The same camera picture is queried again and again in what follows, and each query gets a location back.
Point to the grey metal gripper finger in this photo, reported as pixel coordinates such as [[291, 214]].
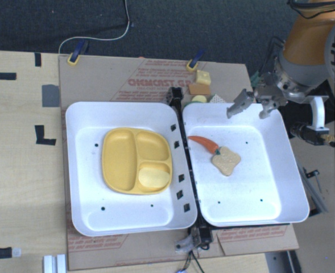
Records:
[[240, 104], [267, 109]]

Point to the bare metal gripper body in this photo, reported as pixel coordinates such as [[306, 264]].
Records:
[[272, 91]]

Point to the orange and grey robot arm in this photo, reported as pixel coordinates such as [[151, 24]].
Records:
[[306, 44]]

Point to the white patterned packet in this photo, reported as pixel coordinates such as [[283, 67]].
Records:
[[218, 99]]

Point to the pale yellow round toy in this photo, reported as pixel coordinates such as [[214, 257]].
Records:
[[199, 98]]

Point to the orange-brown toy biscuit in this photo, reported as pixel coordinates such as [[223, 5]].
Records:
[[199, 89]]

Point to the yellow toy cheese block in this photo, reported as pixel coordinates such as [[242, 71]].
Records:
[[203, 77]]

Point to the orange toy carrot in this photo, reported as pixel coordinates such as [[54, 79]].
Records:
[[205, 143]]

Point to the beige toy bread slice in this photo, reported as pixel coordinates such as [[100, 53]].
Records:
[[226, 161]]

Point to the white plastic tray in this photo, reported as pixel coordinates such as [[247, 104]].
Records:
[[247, 192], [121, 209]]

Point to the pale yellow toy crisp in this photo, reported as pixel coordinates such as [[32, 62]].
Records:
[[153, 177]]

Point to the yellow divided plate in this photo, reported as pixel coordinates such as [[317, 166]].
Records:
[[119, 161]]

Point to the brown cardboard board red print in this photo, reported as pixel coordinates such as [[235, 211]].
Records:
[[99, 81]]

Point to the black cylinder on white bracket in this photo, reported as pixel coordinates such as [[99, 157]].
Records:
[[318, 112]]

